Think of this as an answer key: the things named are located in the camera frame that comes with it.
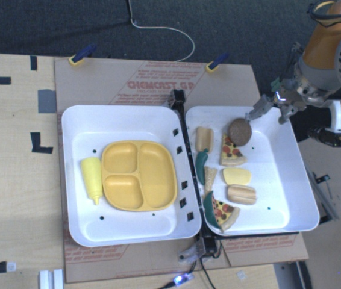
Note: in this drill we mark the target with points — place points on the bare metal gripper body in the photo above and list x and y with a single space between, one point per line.
295 96

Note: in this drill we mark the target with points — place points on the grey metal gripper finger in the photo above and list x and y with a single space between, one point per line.
261 108
286 114

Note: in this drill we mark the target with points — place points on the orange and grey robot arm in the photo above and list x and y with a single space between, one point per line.
321 50

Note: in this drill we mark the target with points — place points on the brown round burger patty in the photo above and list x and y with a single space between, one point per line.
240 132

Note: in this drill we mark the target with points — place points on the pizza slice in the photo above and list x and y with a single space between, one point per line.
226 212
230 156

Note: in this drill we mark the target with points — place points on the white plastic tray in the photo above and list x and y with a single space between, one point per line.
122 122
279 176

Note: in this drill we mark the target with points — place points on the tan hot dog bun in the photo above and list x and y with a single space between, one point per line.
204 138
241 194

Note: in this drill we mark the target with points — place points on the yellow cheese slice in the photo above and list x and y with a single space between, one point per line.
236 176

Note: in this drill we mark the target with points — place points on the green pepper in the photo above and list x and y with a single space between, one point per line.
200 165

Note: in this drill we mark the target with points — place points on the thin black rod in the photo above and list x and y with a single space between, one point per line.
190 152

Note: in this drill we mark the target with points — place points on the tan triangular bread slice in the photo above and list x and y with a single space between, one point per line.
209 178

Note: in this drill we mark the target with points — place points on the dark green curved wedge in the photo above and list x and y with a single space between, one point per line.
209 209

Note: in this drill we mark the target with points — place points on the yellow divided plate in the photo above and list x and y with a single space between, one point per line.
155 173

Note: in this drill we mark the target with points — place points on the brown cardboard board red print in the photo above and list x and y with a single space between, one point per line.
98 86

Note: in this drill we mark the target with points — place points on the yellow squeeze bottle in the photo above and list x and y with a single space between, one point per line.
91 176

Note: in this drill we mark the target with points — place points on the black cylinder on white bracket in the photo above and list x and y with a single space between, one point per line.
327 135

